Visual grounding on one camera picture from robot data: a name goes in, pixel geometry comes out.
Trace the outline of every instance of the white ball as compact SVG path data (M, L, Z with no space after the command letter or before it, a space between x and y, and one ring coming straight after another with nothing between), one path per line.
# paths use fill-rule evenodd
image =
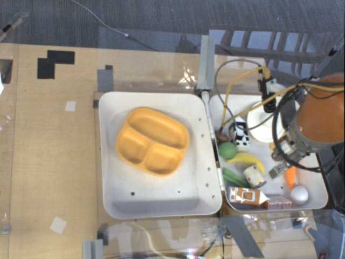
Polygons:
M308 200L308 191L303 186L297 186L290 193L291 200L297 205L304 205Z

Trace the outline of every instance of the white cable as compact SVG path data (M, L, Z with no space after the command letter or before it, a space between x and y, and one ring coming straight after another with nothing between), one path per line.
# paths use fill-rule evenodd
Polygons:
M103 22L93 11L91 11L91 10L88 9L87 7L83 6L82 4L78 3L78 2L75 1L75 0L70 0L70 1L72 1L74 4L80 6L80 7L83 8L84 10L88 11L89 13L91 13L91 14L94 16L94 18L96 18L102 25L104 25L104 26L107 27L108 29L113 30L114 32L120 33L120 34L122 34L122 35L125 36L125 37L128 37L128 34L127 34L127 33L121 32L121 31L119 31L119 30L117 30L117 29L115 29L115 28L112 28L112 27L108 26L108 25L107 25L106 23L104 23L104 22Z

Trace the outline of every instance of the wooden surface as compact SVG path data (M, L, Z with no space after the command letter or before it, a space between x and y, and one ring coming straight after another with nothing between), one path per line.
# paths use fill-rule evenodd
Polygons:
M37 79L37 59L46 58L47 50L75 51L75 64L57 64L55 80ZM216 57L216 67L227 59ZM0 258L7 258L7 250L10 259L82 258L82 243L84 240L95 240L99 218L101 222L112 221L102 215L102 200L97 197L96 179L100 178L100 170L96 169L99 162L96 162L97 124L93 109L97 69L104 69L106 64L113 65L115 89L191 91L186 89L186 84L179 82L186 72L197 78L199 56L21 45L19 60L15 60L18 64L15 131L8 130L10 136L14 133L12 181L1 180L1 188L11 190L10 201L5 202L10 204L12 232L9 241L8 237L0 235ZM236 65L226 68L221 80L225 84L231 77L240 74L243 68L251 67ZM247 82L241 82L238 90L256 92L256 81L248 78ZM76 102L75 112L65 111L68 101ZM0 138L0 147L3 147L4 141ZM62 234L50 229L56 216L67 222ZM181 222L172 221L167 227L168 235L172 233L172 244L176 241L186 243L183 237L192 231L188 223ZM133 222L113 221L112 224L121 228L115 235L118 244L114 246L114 254L152 248L147 238L135 241L135 237L142 235L143 231L138 229L141 231L138 234L137 230L126 230L131 228ZM272 241L267 241L271 234L260 231L258 242L260 246L265 246L263 248L268 250L268 255L273 250L272 254L276 256L282 243L295 239L291 235L290 238L280 240L274 237ZM144 235L155 239L156 249L174 249L168 240L160 238L162 233L155 221L144 230ZM129 237L128 250L120 245L124 235ZM303 246L304 254L308 255L303 258L314 257L311 241L303 233L300 236L299 242L293 244ZM233 240L226 245L229 252L225 258L242 257ZM220 247L215 247L208 258L217 258L212 253L219 255L220 250Z

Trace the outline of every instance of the gray carpet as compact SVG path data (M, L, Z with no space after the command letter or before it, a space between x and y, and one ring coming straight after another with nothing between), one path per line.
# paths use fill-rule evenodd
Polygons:
M344 33L345 0L76 1L109 26L131 32L140 41L163 51L176 48L176 39L180 38L177 33L198 36L207 35L209 30L248 28ZM21 43L148 50L115 32L105 32L90 13L69 0L0 0L0 25L18 12L30 14L20 28ZM197 37L191 39L198 45Z

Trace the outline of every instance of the green ball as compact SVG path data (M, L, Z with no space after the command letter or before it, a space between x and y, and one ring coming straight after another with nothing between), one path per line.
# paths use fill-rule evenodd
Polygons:
M237 153L237 148L231 142L224 142L218 146L218 152L219 155L225 160L232 159Z

